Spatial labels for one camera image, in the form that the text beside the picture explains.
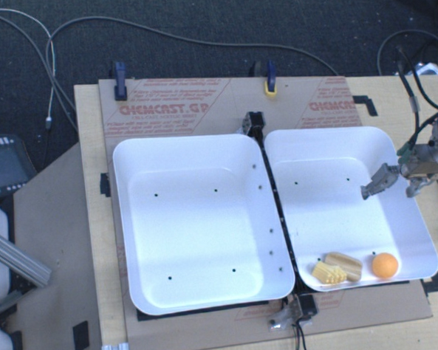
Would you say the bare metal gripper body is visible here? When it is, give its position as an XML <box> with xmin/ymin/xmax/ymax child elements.
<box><xmin>397</xmin><ymin>129</ymin><xmax>438</xmax><ymax>179</ymax></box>

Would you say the white plastic tray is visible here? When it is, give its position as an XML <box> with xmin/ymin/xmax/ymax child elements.
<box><xmin>262</xmin><ymin>120</ymin><xmax>438</xmax><ymax>296</ymax></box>
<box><xmin>111</xmin><ymin>128</ymin><xmax>299</xmax><ymax>318</ymax></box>

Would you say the brown cardboard board red print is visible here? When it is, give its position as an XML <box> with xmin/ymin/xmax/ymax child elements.
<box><xmin>97</xmin><ymin>59</ymin><xmax>436</xmax><ymax>350</ymax></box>

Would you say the yellow ridged toy food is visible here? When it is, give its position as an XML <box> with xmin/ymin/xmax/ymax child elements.
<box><xmin>311</xmin><ymin>259</ymin><xmax>349</xmax><ymax>287</ymax></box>

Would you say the black block with wires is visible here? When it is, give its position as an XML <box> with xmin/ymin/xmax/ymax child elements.
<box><xmin>267</xmin><ymin>292</ymin><xmax>320</xmax><ymax>332</ymax></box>
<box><xmin>241</xmin><ymin>110</ymin><xmax>267</xmax><ymax>140</ymax></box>

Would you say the orange ball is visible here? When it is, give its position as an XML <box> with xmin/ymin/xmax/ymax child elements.
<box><xmin>370</xmin><ymin>250</ymin><xmax>401</xmax><ymax>281</ymax></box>

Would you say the thin black rod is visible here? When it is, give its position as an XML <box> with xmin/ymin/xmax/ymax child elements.
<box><xmin>256</xmin><ymin>131</ymin><xmax>304</xmax><ymax>298</ymax></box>

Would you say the tan toy bread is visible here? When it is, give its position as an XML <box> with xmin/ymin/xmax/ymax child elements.
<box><xmin>324</xmin><ymin>250</ymin><xmax>365</xmax><ymax>284</ymax></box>

